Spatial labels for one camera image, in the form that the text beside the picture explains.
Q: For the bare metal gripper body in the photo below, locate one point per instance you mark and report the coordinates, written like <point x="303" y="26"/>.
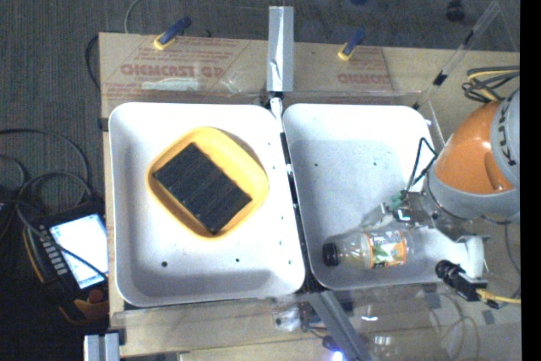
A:
<point x="422" y="207"/>

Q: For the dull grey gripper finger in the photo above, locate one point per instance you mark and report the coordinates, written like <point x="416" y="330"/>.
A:
<point x="409" y="220"/>
<point x="378" y="213"/>

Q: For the white plastic tray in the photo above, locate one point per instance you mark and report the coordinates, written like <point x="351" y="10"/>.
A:
<point x="198" y="270"/>
<point x="346" y="165"/>

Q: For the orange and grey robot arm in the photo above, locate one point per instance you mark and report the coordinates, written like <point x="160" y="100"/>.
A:
<point x="465" y="165"/>

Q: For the brown cardboard board, red print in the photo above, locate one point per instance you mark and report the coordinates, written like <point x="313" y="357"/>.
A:
<point x="177" y="67"/>

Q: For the clear plastic bottle, orange label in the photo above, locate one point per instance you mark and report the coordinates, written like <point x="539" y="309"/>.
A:
<point x="380" y="251"/>

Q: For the yellow bowl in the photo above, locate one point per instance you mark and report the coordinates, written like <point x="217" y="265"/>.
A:
<point x="249" y="169"/>

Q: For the black ribbed square slab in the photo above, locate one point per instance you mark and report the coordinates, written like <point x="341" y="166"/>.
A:
<point x="203" y="186"/>

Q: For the black cylinder on white bracket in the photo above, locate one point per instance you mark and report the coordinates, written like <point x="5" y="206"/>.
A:
<point x="458" y="272"/>

